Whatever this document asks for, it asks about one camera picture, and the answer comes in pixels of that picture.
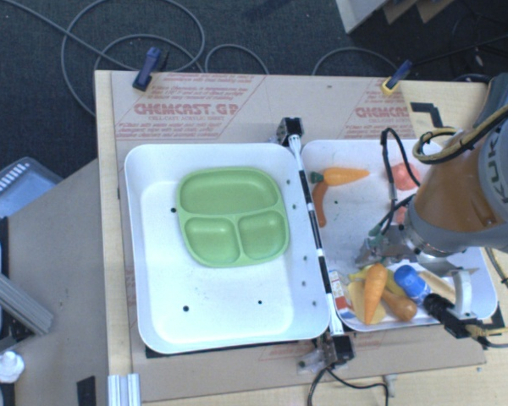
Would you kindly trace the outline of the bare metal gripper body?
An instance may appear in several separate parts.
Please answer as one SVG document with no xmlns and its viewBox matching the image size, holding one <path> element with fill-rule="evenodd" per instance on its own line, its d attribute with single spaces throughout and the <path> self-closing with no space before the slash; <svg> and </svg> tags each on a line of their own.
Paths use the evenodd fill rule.
<svg viewBox="0 0 508 406">
<path fill-rule="evenodd" d="M 467 271 L 473 274 L 479 270 L 478 267 L 455 265 L 450 262 L 448 256 L 428 255 L 416 247 L 410 248 L 400 239 L 391 240 L 382 235 L 366 238 L 363 241 L 359 254 L 355 259 L 355 266 L 363 268 L 377 262 L 389 266 L 401 261 L 416 263 L 437 276 L 452 276 L 459 271 Z"/>
</svg>

